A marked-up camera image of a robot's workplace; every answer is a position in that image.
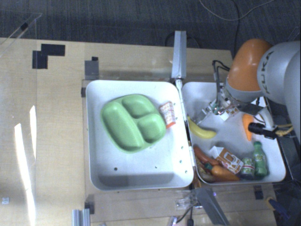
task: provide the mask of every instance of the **soda can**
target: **soda can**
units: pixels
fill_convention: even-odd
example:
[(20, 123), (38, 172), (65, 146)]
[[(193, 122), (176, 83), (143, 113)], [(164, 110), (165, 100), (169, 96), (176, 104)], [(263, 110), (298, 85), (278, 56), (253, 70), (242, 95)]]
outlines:
[(243, 158), (242, 162), (244, 163), (241, 171), (240, 177), (242, 179), (253, 180), (255, 174), (255, 162), (251, 158)]

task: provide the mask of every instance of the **bottle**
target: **bottle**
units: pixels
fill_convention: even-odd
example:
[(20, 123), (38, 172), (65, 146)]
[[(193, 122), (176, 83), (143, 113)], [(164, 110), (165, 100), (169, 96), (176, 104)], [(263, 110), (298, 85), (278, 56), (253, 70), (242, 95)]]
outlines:
[(267, 160), (262, 150), (262, 144), (259, 141), (254, 142), (253, 157), (255, 160), (255, 176), (264, 177), (268, 174)]

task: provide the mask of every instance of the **green divided plate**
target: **green divided plate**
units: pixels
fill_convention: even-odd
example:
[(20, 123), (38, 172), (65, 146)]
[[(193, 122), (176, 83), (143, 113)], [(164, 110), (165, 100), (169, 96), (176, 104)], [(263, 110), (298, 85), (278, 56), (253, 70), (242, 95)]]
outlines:
[(153, 103), (143, 95), (128, 95), (107, 103), (101, 121), (121, 151), (135, 153), (158, 142), (166, 125)]

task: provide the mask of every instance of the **wooden table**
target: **wooden table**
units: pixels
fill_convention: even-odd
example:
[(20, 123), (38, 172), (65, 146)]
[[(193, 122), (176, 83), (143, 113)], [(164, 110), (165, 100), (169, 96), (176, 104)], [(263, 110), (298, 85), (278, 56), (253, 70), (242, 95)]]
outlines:
[[(31, 69), (32, 50), (40, 50), (42, 43), (65, 45), (65, 56), (49, 56), (48, 69), (35, 71)], [(98, 57), (101, 78), (110, 75), (116, 78), (118, 76), (118, 79), (131, 79), (168, 74), (171, 71), (172, 56), (173, 48), (165, 47), (49, 40), (16, 41), (0, 58), (0, 66), (4, 71), (1, 82), (5, 83), (5, 86), (2, 85), (2, 92), (6, 99), (2, 110), (7, 114), (1, 116), (1, 124), (3, 128), (11, 129), (9, 136), (5, 136), (5, 131), (1, 134), (0, 194), (1, 197), (10, 197), (8, 205), (1, 205), (1, 225), (30, 225), (24, 186), (16, 161), (16, 151), (13, 149), (15, 141), (11, 136), (17, 121), (9, 118), (10, 114), (15, 113), (10, 113), (10, 110), (15, 110), (16, 105), (22, 105), (24, 109), (20, 109), (20, 114), (23, 118), (24, 110), (29, 111), (32, 102), (36, 102), (38, 130), (35, 163), (32, 153), (26, 151), (30, 176), (35, 182), (32, 190), (35, 195), (36, 225), (71, 225), (71, 212), (73, 209), (84, 208), (89, 189), (87, 173), (85, 173), (87, 161), (85, 160), (83, 108), (80, 93), (84, 79), (85, 60)], [(229, 51), (187, 49), (187, 81), (189, 78), (190, 80), (213, 81), (211, 63), (214, 59), (221, 60), (226, 65), (231, 65), (232, 61)], [(12, 66), (18, 64), (26, 65), (26, 67), (22, 70), (15, 67), (12, 69)], [(22, 78), (29, 80), (25, 86), (21, 83)], [(29, 94), (31, 97), (24, 97), (22, 94)], [(22, 123), (26, 142), (29, 141), (27, 135), (31, 132), (27, 131), (27, 127), (23, 125), (28, 125), (29, 122), (24, 120)], [(231, 225), (276, 225), (273, 212), (264, 201), (255, 200), (252, 187), (217, 188), (216, 190), (220, 191), (218, 201), (225, 209)], [(265, 196), (275, 196), (269, 185), (264, 186), (263, 191)], [(167, 203), (166, 195), (169, 192), (166, 193), (158, 192), (158, 195), (162, 195), (158, 197), (158, 205)], [(170, 205), (170, 202), (164, 210), (150, 209), (152, 218), (149, 218), (147, 210), (143, 215), (128, 214), (143, 201), (125, 199), (121, 202), (116, 201), (114, 205), (113, 201), (110, 202), (114, 197), (116, 197), (115, 194), (109, 195), (106, 197), (107, 202), (103, 201), (110, 203), (110, 208), (105, 211), (107, 226), (165, 226), (169, 216), (175, 213), (183, 214), (183, 211), (176, 211), (174, 204)], [(128, 220), (122, 223), (116, 221), (121, 219), (120, 215), (125, 218), (128, 215)], [(91, 215), (91, 219), (94, 221), (91, 223), (93, 226), (100, 224), (98, 220), (102, 221), (97, 215)], [(212, 225), (203, 209), (195, 210), (194, 219), (195, 225)]]

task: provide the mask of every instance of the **orange vegetable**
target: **orange vegetable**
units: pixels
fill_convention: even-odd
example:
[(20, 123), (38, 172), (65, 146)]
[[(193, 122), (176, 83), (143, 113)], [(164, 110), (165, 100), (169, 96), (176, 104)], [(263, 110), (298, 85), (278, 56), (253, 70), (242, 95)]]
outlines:
[(244, 129), (245, 129), (246, 137), (248, 138), (248, 141), (251, 141), (251, 139), (252, 139), (252, 132), (250, 132), (248, 130), (248, 126), (252, 122), (253, 122), (253, 116), (251, 116), (249, 114), (243, 115), (243, 125), (244, 125)]
[(202, 152), (202, 150), (197, 147), (197, 146), (194, 146), (193, 147), (193, 151), (194, 151), (194, 154), (196, 155), (196, 157), (203, 163), (205, 164), (206, 162), (210, 163), (212, 166), (214, 165), (219, 165), (219, 162), (215, 159), (212, 159), (208, 156), (205, 155), (205, 153)]
[(219, 165), (213, 166), (211, 173), (221, 181), (239, 181), (239, 178), (234, 173)]

